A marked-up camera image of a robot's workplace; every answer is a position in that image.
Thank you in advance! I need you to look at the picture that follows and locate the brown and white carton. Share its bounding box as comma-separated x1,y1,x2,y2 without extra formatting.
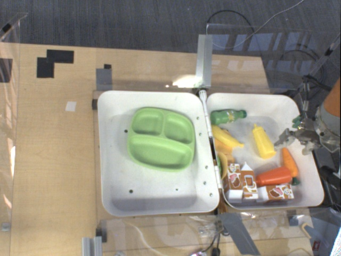
256,183,295,204

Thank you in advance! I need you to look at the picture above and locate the yellow banana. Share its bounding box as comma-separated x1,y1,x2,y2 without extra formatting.
211,125,245,149

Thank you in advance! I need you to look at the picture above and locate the red-orange squeeze bottle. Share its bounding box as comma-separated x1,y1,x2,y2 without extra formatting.
255,166,293,188

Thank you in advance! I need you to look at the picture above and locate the white carton with pink print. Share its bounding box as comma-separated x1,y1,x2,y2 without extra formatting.
222,163,244,204

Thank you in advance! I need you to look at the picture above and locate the white carton with brown print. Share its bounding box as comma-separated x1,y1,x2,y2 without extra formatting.
240,162,259,201

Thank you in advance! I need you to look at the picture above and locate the green plastic bottle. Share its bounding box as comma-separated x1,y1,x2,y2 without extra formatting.
210,109,248,126

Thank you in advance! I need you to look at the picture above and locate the tan and green toy food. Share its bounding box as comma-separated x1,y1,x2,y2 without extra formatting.
216,151,229,181

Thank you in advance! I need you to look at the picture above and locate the orange-yellow toy bread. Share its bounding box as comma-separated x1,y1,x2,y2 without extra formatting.
213,138,236,163

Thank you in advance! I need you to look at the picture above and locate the orange carrot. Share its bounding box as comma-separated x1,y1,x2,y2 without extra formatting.
281,147,302,186

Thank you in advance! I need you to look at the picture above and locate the green divided plate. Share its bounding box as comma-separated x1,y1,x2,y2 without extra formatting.
127,107,197,173

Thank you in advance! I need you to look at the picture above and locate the yellow squeeze bottle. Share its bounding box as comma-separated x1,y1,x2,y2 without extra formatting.
251,123,277,160

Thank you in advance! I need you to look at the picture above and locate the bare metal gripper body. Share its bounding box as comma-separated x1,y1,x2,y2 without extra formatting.
291,117,339,153

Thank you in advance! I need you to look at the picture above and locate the white plastic tray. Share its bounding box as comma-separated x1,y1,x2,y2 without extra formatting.
206,92,326,211
97,90,221,218

